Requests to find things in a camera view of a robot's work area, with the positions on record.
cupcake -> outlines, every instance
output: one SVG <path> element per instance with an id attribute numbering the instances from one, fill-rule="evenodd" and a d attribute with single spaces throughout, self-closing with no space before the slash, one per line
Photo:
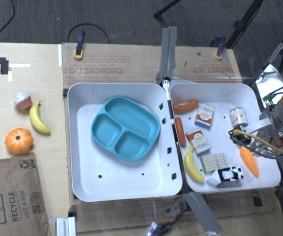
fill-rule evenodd
<path id="1" fill-rule="evenodd" d="M 13 102 L 20 110 L 25 110 L 32 106 L 31 96 L 29 96 L 26 92 L 18 93 Z"/>

blue divided plate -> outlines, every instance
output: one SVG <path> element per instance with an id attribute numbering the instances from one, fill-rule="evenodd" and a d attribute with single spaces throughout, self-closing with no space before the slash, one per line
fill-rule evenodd
<path id="1" fill-rule="evenodd" d="M 91 125 L 93 139 L 126 161 L 143 158 L 159 133 L 158 119 L 145 107 L 123 96 L 109 99 Z"/>

cupcake frosting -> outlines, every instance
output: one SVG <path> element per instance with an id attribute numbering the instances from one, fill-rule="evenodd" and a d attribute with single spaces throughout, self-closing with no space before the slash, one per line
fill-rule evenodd
<path id="1" fill-rule="evenodd" d="M 18 104 L 18 103 L 24 101 L 28 97 L 29 97 L 29 95 L 26 92 L 18 93 L 17 96 L 15 96 L 13 102 L 14 102 L 14 104 Z"/>

toy pumpkin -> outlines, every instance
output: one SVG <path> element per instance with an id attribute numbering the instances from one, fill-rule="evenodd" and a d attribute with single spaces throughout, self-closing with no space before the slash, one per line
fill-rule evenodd
<path id="1" fill-rule="evenodd" d="M 34 139 L 27 129 L 11 130 L 5 138 L 7 149 L 13 154 L 20 154 L 30 149 Z"/>

dark gray carpet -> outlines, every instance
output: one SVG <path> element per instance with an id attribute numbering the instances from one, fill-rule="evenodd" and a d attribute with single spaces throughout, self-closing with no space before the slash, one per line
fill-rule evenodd
<path id="1" fill-rule="evenodd" d="M 209 46 L 215 37 L 228 40 L 233 24 L 241 20 L 253 0 L 182 0 L 162 14 L 153 14 L 173 0 L 13 0 L 15 16 L 0 33 L 0 42 L 63 43 L 80 23 L 95 24 L 113 44 L 161 45 L 162 28 L 178 27 L 177 46 Z M 0 0 L 0 29 L 11 18 L 10 0 Z M 107 43 L 96 27 L 86 31 L 85 42 Z M 256 77 L 283 40 L 283 0 L 264 0 L 257 15 L 233 50 L 243 78 Z"/>

